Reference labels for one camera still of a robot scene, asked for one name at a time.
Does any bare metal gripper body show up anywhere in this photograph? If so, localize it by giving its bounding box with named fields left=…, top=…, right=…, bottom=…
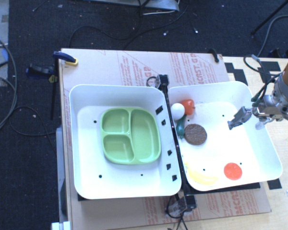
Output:
left=252, top=86, right=288, bottom=123

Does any white plastic tray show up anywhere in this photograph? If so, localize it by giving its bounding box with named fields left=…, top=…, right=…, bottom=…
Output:
left=168, top=80, right=284, bottom=192
left=69, top=83, right=182, bottom=200

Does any brown round biscuit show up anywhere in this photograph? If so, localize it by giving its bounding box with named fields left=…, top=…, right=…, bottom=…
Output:
left=184, top=123, right=208, bottom=146

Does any orange red pepper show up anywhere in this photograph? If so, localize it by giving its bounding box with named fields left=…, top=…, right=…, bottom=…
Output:
left=180, top=99, right=196, bottom=116

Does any orange round disc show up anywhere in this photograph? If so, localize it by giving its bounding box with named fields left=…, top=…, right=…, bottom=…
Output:
left=223, top=162, right=243, bottom=181

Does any dark green toy vegetable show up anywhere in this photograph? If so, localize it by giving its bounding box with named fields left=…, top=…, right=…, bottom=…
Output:
left=176, top=115, right=188, bottom=139

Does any white egg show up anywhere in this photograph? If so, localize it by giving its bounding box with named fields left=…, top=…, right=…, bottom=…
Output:
left=170, top=103, right=186, bottom=122

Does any thin black and white rod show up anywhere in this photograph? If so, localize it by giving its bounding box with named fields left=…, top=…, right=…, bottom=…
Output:
left=158, top=84, right=195, bottom=201

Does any yellow banana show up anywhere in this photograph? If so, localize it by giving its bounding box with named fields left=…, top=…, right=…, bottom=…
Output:
left=185, top=162, right=219, bottom=186

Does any green divided plate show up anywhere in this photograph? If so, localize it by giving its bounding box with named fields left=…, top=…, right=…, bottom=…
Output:
left=100, top=107, right=162, bottom=165

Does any brown cardboard board red print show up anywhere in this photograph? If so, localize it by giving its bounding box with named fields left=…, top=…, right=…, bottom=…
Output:
left=59, top=47, right=272, bottom=230

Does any black block with thin wires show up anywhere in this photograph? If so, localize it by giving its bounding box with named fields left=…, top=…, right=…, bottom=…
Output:
left=154, top=74, right=170, bottom=90
left=167, top=194, right=198, bottom=218

